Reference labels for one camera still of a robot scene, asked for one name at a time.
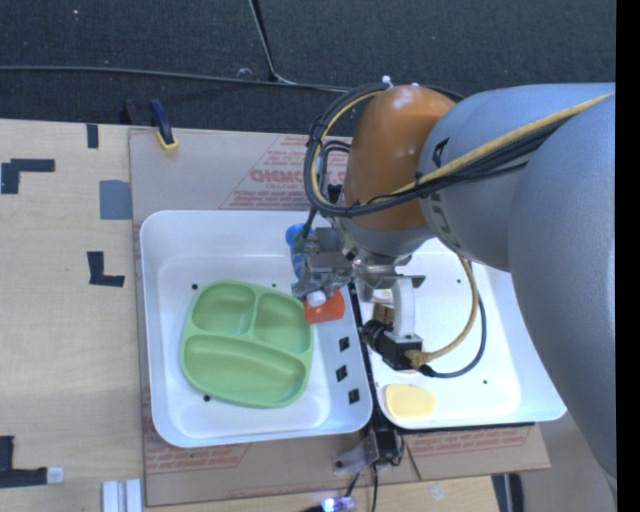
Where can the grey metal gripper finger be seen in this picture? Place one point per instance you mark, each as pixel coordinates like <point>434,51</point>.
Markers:
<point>306,289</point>
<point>336,290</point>

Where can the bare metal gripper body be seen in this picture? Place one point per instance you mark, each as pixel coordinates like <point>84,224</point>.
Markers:
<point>327,257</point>

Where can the orange pouch with white cap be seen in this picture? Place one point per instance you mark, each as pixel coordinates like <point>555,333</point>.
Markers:
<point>327,310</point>

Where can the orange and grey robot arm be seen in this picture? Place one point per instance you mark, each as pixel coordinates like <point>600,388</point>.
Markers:
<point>550,210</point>

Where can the blue bottle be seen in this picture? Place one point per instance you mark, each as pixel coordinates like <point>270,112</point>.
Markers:
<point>296,240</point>

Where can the thin black rod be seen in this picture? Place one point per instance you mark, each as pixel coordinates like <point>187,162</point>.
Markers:
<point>366,360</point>

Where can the green divided plate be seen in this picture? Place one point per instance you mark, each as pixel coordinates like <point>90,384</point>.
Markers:
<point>240,360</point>

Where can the yellow oval toy food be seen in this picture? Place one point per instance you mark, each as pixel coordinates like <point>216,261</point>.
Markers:
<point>410,401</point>

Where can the white plastic tray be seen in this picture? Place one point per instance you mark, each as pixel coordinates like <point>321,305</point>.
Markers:
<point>170,325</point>
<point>500,380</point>

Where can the brown cardboard board, red print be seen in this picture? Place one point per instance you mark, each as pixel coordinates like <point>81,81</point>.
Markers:
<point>200,175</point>

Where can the black cylinder on white bracket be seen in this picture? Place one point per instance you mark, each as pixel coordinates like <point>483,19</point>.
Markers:
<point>395,347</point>

